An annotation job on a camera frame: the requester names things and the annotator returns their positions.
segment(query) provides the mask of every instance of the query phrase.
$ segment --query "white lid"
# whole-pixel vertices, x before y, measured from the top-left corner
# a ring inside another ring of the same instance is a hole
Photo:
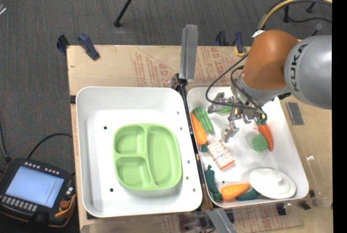
[[[258,193],[273,199],[292,197],[297,189],[288,175],[272,167],[255,169],[250,173],[249,181]]]

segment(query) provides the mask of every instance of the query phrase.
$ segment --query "green vegetable toy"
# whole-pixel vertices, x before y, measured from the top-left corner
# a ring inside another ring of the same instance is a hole
[[[258,152],[263,152],[263,151],[267,150],[267,148],[268,148],[268,143],[262,134],[257,134],[252,139],[252,145],[253,145],[254,150],[256,150]]]
[[[195,117],[197,118],[197,120],[201,123],[206,133],[214,129],[209,117],[207,116],[207,112],[205,111],[203,107],[195,108],[193,110],[193,113]]]
[[[259,195],[260,195],[260,193],[258,193],[254,188],[251,188],[251,190],[249,192],[245,193],[242,196],[236,197],[236,200],[239,200],[239,201],[252,200]]]
[[[204,171],[207,187],[212,192],[214,200],[222,200],[222,195],[219,193],[215,182],[215,171],[211,168],[212,166],[208,165],[207,170]]]

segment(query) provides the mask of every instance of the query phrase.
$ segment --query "toy food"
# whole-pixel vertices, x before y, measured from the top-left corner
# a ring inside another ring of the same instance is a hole
[[[252,145],[254,150],[258,152],[263,152],[268,149],[269,144],[267,143],[265,137],[262,134],[254,136],[252,139]]]
[[[270,131],[268,124],[267,123],[265,123],[264,125],[259,124],[258,130],[265,137],[265,139],[268,143],[268,149],[270,151],[272,151],[273,150],[273,140],[272,140],[272,135],[271,135],[271,131]]]
[[[207,148],[208,153],[220,170],[223,170],[235,161],[229,150],[227,150],[224,144],[219,141],[208,145]]]
[[[218,190],[217,185],[216,185],[215,171],[212,170],[211,168],[212,168],[212,166],[208,165],[207,170],[204,171],[206,184],[207,184],[208,189],[213,194],[213,199],[214,200],[220,200],[220,199],[222,199],[222,195],[219,193],[219,190]]]
[[[201,123],[198,121],[194,113],[190,113],[191,124],[193,126],[195,140],[198,145],[203,145],[207,142],[207,136]]]
[[[258,193],[254,188],[251,188],[249,192],[246,192],[245,194],[236,197],[236,200],[238,201],[252,200],[258,197],[259,195],[260,193]]]
[[[197,107],[193,110],[193,113],[195,114],[198,121],[201,123],[206,133],[214,129],[209,117],[207,116],[207,112],[204,110],[204,108]]]
[[[225,200],[235,198],[245,192],[250,187],[249,183],[239,183],[227,185],[221,188],[220,193]]]

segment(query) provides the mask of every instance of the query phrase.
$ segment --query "cardboard surface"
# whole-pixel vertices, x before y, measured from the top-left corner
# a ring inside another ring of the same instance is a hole
[[[181,46],[95,46],[100,58],[93,61],[81,46],[67,48],[67,68],[70,94],[87,86],[169,87],[171,79],[179,73]],[[237,62],[240,57],[234,47],[198,47],[195,79],[188,89],[209,86],[220,74]],[[230,73],[218,82],[218,86],[230,86]],[[297,103],[303,125],[291,124],[286,103]],[[294,97],[281,101],[286,120],[304,166],[310,189],[316,195],[308,197],[308,210],[292,206],[290,212],[278,216],[269,210],[254,209],[248,216],[235,214],[237,232],[333,232],[332,203],[332,116],[331,111],[305,105]],[[74,134],[76,184],[78,193],[81,232],[138,232],[136,223],[127,219],[87,218],[83,208],[80,188],[80,163],[75,104],[71,104]],[[142,232],[182,232],[181,216],[139,217]]]

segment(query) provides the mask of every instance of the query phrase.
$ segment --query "yellow cable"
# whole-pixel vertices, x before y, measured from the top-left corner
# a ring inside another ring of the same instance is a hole
[[[258,29],[261,30],[261,28],[264,26],[264,24],[266,23],[266,21],[280,8],[286,6],[287,4],[291,4],[293,2],[296,2],[296,1],[300,1],[300,0],[285,0],[284,2],[281,2],[279,4],[277,4],[276,6],[274,6],[269,12],[268,14],[266,14],[264,16],[264,18],[262,19],[261,23],[259,24],[258,26]],[[328,2],[328,3],[331,3],[332,4],[332,0],[321,0],[321,1],[324,1],[324,2]]]

